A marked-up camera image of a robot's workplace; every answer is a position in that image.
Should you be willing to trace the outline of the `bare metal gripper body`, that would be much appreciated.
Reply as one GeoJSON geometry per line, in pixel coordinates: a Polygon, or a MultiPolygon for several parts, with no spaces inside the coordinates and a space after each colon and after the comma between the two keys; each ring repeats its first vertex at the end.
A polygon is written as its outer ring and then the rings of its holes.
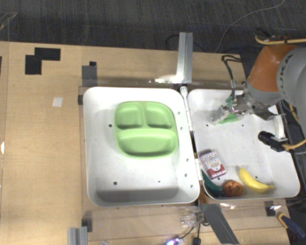
{"type": "Polygon", "coordinates": [[[242,93],[235,95],[229,107],[229,111],[237,118],[241,118],[247,114],[254,114],[259,104],[260,103],[250,93],[242,93]]]}

